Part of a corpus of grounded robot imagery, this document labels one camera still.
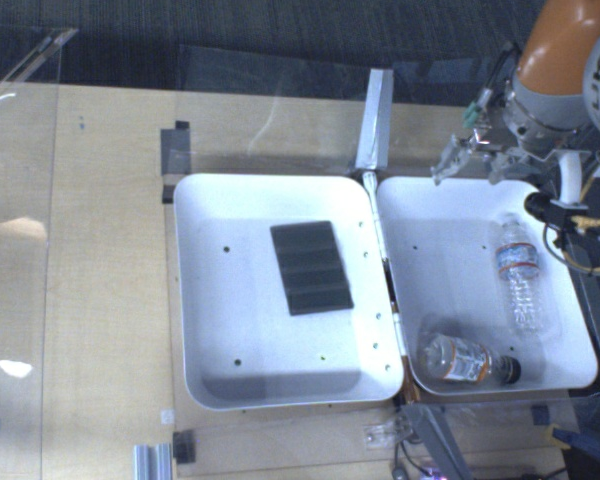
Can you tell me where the clear bottle with blue label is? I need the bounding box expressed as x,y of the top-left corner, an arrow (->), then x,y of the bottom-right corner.
494,212 -> 550,338

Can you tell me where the thin black and white rod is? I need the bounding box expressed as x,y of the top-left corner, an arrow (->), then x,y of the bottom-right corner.
361,169 -> 407,365

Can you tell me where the white plastic tray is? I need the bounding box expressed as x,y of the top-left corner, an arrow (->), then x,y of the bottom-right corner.
172,172 -> 406,412
375,175 -> 600,398

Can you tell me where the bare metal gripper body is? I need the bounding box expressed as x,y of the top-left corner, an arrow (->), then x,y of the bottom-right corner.
470,110 -> 581,168

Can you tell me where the black cylinder on white bracket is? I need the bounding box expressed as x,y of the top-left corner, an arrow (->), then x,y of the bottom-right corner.
523,149 -> 592,230

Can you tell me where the black ribbed rectangular pad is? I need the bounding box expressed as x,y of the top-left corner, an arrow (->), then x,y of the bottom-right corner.
269,220 -> 356,318

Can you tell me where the clear bottle with orange label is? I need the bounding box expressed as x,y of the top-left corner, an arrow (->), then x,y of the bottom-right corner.
419,332 -> 523,386

